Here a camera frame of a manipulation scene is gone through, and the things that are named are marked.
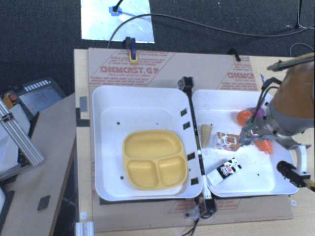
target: yellow plate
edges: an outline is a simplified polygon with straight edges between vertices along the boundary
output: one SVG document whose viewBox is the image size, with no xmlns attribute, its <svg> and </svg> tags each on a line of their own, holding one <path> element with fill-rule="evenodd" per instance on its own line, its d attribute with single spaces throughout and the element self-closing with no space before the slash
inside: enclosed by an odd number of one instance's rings
<svg viewBox="0 0 315 236">
<path fill-rule="evenodd" d="M 123 143 L 129 181 L 142 190 L 181 185 L 187 178 L 187 160 L 181 139 L 168 130 L 130 133 Z"/>
</svg>

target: orange object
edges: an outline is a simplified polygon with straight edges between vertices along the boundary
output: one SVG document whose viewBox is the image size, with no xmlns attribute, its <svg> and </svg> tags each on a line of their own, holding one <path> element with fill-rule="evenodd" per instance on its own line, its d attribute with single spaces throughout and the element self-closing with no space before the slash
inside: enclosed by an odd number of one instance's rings
<svg viewBox="0 0 315 236">
<path fill-rule="evenodd" d="M 249 110 L 243 110 L 237 114 L 236 119 L 241 126 L 245 127 L 247 125 L 245 122 L 251 117 L 252 113 Z"/>
<path fill-rule="evenodd" d="M 255 145 L 261 150 L 261 151 L 266 151 L 268 154 L 271 154 L 271 142 L 268 140 L 255 140 L 254 141 Z"/>
</svg>

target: purple object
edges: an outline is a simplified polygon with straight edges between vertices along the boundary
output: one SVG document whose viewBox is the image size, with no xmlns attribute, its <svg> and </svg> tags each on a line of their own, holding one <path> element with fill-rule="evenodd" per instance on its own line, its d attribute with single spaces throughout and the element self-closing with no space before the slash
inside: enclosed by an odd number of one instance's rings
<svg viewBox="0 0 315 236">
<path fill-rule="evenodd" d="M 256 111 L 256 107 L 251 109 L 251 113 L 254 115 Z M 265 111 L 262 108 L 258 109 L 256 117 L 263 117 L 265 115 Z"/>
</svg>

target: clear acrylic sheet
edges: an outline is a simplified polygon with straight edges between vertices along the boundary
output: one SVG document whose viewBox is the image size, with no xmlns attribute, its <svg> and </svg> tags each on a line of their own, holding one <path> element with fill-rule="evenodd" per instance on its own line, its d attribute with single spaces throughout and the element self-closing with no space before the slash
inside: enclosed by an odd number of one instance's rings
<svg viewBox="0 0 315 236">
<path fill-rule="evenodd" d="M 109 40 L 114 30 L 131 17 L 150 13 L 149 0 L 124 0 L 122 14 L 113 16 L 109 8 L 119 0 L 81 0 L 82 39 Z M 113 41 L 133 37 L 137 42 L 154 43 L 151 17 L 134 19 L 123 25 Z"/>
</svg>

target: white tray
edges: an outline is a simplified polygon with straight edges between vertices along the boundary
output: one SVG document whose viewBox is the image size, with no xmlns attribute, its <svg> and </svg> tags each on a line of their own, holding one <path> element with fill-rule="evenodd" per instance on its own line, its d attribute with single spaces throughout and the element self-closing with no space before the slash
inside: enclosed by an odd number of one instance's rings
<svg viewBox="0 0 315 236">
<path fill-rule="evenodd" d="M 289 150 L 272 141 L 272 154 L 260 151 L 255 145 L 244 146 L 236 152 L 211 148 L 211 140 L 217 132 L 239 135 L 237 123 L 239 111 L 255 107 L 260 92 L 198 90 L 193 94 L 198 129 L 202 124 L 212 124 L 210 142 L 202 149 L 205 173 L 235 157 L 242 166 L 238 171 L 216 186 L 208 183 L 212 193 L 220 197 L 293 194 L 298 188 L 277 171 L 276 165 L 284 160 L 295 165 Z"/>
<path fill-rule="evenodd" d="M 202 190 L 201 172 L 187 96 L 174 88 L 101 86 L 93 92 L 95 187 L 109 201 L 193 198 Z M 183 129 L 183 124 L 190 127 Z M 188 161 L 184 184 L 162 190 L 140 190 L 127 178 L 123 141 L 138 130 L 166 129 L 182 140 Z M 198 183 L 191 185 L 191 179 Z"/>
</svg>

